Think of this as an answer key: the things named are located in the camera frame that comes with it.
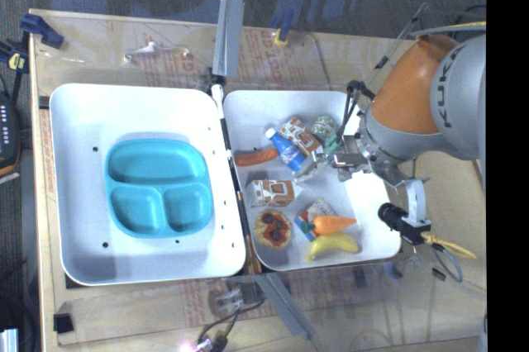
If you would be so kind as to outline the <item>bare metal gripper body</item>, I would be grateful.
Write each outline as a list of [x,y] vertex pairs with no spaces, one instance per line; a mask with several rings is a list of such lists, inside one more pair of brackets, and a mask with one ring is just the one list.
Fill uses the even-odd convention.
[[357,140],[356,135],[342,136],[340,143],[331,154],[330,165],[337,171],[340,182],[352,179],[356,173],[371,172],[368,158],[361,153]]

